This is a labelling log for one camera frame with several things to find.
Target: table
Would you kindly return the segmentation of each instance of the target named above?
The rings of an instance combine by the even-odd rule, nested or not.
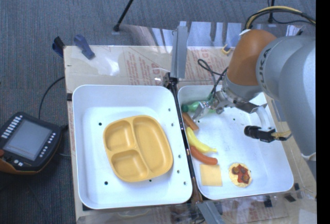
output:
[[[180,25],[189,27],[189,38],[186,75],[184,79],[180,79],[178,86],[211,84],[209,74],[207,71],[201,71],[201,67],[196,62],[197,59],[206,60],[217,72],[224,70],[230,62],[242,24],[180,22]],[[299,28],[299,26],[288,26],[283,29],[283,26],[272,24],[258,27],[270,29],[278,35],[285,35]],[[77,46],[66,46],[63,49],[69,99],[68,116],[77,223],[107,223],[107,221],[185,223],[188,220],[192,221],[191,214],[186,213],[196,210],[193,203],[120,210],[91,210],[80,201],[77,189],[73,109],[72,101],[70,101],[74,90],[83,84],[161,85],[164,75],[171,69],[172,30],[122,25],[120,32],[113,33],[113,38],[115,45],[91,45],[96,55],[94,60],[84,57]],[[224,53],[222,49],[225,44],[230,48],[227,53]],[[277,124],[277,126],[285,129],[283,124]],[[294,138],[291,137],[283,142],[283,148],[296,186],[285,193],[270,194],[267,198],[268,202],[272,203],[272,207],[266,206],[267,201],[260,201],[258,196],[222,201],[205,200],[205,203],[212,203],[212,206],[215,205],[222,213],[223,223],[246,223],[257,220],[261,221],[260,223],[303,223],[302,221],[307,219],[309,223],[316,223],[316,181],[301,158]]]

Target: gray carpet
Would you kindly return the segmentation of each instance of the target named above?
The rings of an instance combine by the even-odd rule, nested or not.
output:
[[[123,24],[175,29],[180,21],[239,22],[269,6],[271,0],[134,0]],[[52,50],[54,38],[73,44],[81,33],[91,45],[130,44],[112,35],[112,28],[128,0],[0,0],[0,125],[24,111],[38,116],[47,88],[64,76],[63,59]],[[316,18],[316,0],[275,0]],[[292,14],[274,14],[278,22],[300,20]],[[266,22],[268,16],[258,19]],[[315,35],[306,24],[305,33]],[[49,91],[41,119],[68,123],[64,80]],[[60,152],[69,154],[65,132]],[[35,176],[0,174],[0,222],[75,222],[70,158],[55,155]]]

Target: toy pasta with meat sauce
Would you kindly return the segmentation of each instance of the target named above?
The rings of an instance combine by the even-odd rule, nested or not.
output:
[[[234,163],[229,167],[229,177],[238,187],[247,187],[252,181],[251,171],[242,163]]]

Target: red sausage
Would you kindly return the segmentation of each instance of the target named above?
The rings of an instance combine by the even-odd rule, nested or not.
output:
[[[204,164],[216,165],[218,163],[218,159],[214,157],[209,157],[201,153],[197,150],[197,148],[193,145],[190,145],[191,155],[195,157],[197,160],[201,161]]]

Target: banana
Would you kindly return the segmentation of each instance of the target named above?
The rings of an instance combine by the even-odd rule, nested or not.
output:
[[[190,127],[186,128],[187,139],[190,145],[193,145],[197,148],[198,151],[206,153],[206,152],[217,152],[217,149],[211,148],[208,145],[202,143],[194,134],[193,130]]]

